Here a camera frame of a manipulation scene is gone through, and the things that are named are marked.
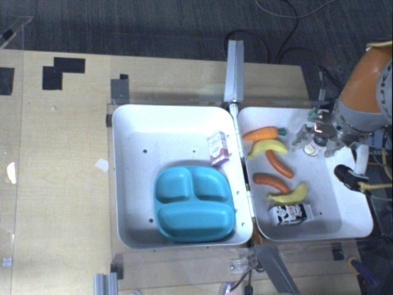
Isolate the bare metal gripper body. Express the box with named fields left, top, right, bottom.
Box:
left=306, top=111, right=370, bottom=149

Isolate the small white and orange bottle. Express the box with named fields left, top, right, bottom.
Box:
left=303, top=137, right=321, bottom=157

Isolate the yellow banana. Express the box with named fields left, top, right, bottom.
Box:
left=267, top=181, right=309, bottom=205
left=247, top=138, right=290, bottom=160

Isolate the orange sausage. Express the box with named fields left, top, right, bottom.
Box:
left=252, top=172, right=290, bottom=195
left=265, top=149, right=295, bottom=179

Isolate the orange carrot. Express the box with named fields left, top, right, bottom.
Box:
left=241, top=126, right=287, bottom=143

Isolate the white plastic tray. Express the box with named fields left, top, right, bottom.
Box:
left=238, top=106, right=375, bottom=243
left=111, top=104, right=254, bottom=250

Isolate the black and white milk carton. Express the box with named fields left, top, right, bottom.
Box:
left=268, top=203, right=316, bottom=227

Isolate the purple and white carton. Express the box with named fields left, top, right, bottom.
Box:
left=206, top=130, right=232, bottom=168

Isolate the blue divided plate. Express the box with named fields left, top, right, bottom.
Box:
left=153, top=165, right=237, bottom=243

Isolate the black cylinder on white bracket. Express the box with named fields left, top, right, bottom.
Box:
left=333, top=144, right=370, bottom=193

